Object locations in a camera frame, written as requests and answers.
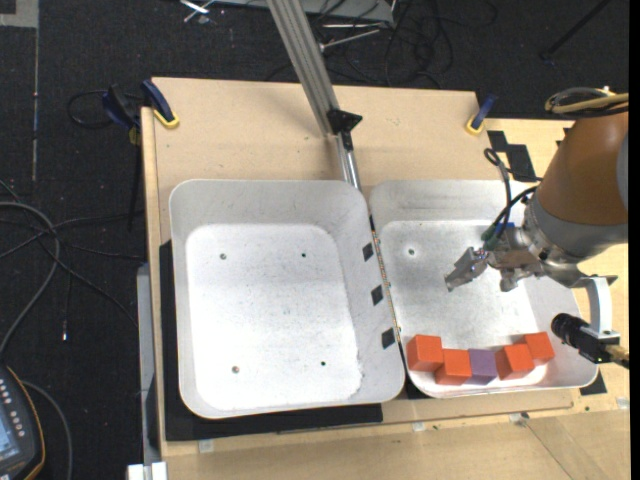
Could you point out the pale wood board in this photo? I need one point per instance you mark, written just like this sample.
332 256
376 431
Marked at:
250 133

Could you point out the black cylinder on white bracket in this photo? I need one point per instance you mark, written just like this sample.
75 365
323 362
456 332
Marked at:
575 329

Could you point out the orange cube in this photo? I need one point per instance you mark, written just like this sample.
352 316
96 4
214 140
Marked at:
541 347
514 361
456 366
424 351

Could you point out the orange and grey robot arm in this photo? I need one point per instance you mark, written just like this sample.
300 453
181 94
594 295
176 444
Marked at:
585 178

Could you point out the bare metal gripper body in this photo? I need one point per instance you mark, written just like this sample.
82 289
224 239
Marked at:
522 258

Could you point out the purple cube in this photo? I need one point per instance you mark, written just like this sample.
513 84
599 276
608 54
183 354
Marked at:
482 364

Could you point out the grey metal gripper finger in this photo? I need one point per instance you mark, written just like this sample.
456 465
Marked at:
511 279
465 270

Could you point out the white plastic tray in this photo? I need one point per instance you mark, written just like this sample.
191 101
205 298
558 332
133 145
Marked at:
270 313
450 313

